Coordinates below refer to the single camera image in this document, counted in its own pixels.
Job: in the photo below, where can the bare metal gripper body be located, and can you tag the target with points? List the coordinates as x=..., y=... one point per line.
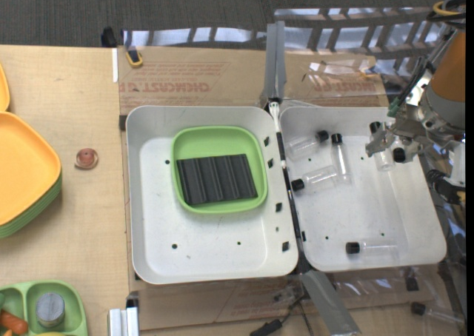
x=414, y=127

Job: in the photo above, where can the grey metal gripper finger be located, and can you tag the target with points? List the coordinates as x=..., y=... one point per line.
x=377, y=144
x=413, y=150

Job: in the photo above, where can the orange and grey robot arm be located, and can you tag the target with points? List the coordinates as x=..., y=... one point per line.
x=450, y=79

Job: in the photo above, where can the clear bottle with black cap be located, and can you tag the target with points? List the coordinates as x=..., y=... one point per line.
x=386, y=162
x=318, y=178
x=301, y=146
x=374, y=249
x=341, y=160
x=417, y=308

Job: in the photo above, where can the white plastic tray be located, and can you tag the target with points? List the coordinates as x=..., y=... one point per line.
x=207, y=245
x=355, y=212

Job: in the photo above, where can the black ridged plastic insert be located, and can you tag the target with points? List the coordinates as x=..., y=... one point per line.
x=216, y=179

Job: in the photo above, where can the brown cardboard board red print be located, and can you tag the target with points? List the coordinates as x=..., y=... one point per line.
x=177, y=79

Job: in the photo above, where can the pink round disc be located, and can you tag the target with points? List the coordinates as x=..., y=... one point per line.
x=87, y=158

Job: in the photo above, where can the green divided plate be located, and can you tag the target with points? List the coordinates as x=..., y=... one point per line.
x=76, y=308

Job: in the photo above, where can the orange plate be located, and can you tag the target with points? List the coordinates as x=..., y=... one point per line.
x=22, y=164
x=3, y=90

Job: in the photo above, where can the grey can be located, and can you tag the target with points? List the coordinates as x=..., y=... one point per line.
x=50, y=310

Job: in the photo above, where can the black cylinder on white bracket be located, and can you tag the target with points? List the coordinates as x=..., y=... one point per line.
x=446, y=187

